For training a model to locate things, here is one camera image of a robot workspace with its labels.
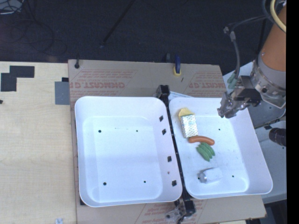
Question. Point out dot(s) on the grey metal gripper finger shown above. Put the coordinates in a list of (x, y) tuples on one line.
[(223, 106), (236, 110)]

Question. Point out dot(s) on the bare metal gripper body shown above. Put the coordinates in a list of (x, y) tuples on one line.
[(247, 93)]

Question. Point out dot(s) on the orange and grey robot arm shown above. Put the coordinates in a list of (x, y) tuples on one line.
[(274, 48)]

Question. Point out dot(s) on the yellow and white carton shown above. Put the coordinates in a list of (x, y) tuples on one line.
[(189, 125)]

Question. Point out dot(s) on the orange sausage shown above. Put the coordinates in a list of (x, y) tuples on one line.
[(201, 139)]

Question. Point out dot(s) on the white plastic tray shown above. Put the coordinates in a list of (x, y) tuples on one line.
[(121, 153), (224, 153)]

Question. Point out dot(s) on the green pea pods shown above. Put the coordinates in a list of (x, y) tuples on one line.
[(205, 151)]

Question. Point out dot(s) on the thin black rod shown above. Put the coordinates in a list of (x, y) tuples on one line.
[(175, 146)]

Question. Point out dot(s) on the white can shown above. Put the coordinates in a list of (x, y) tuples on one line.
[(210, 175)]

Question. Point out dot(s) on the brown cardboard board red print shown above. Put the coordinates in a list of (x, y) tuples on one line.
[(121, 80)]

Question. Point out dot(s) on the black cylinder on white bracket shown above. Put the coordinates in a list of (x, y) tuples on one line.
[(278, 136)]

